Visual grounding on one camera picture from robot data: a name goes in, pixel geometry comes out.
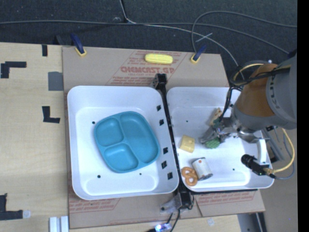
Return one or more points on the yellow cheese wedge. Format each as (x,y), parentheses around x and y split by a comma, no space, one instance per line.
(187,144)

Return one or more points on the brown cardboard board red print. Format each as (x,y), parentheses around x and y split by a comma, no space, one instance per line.
(101,69)

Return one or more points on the white plastic tray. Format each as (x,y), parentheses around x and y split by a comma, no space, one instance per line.
(84,153)
(224,165)

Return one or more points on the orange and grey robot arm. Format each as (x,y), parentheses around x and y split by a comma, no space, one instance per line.
(260,100)

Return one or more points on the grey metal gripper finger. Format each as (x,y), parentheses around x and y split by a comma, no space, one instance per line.
(223,138)
(208,135)

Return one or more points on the brown pretzel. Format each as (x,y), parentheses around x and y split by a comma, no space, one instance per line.
(189,176)

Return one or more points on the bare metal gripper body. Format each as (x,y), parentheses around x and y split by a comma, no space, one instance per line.
(237,132)

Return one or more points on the white can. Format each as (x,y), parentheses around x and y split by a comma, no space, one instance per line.
(202,169)

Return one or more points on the blue divided plate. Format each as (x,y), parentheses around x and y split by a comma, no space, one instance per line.
(126,141)

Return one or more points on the green grapes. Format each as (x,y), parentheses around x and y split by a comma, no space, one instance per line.
(212,144)

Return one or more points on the yellow corn cob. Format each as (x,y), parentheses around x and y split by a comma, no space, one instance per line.
(158,58)

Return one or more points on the black cylinder on white bracket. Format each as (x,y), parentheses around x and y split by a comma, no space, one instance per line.
(252,163)

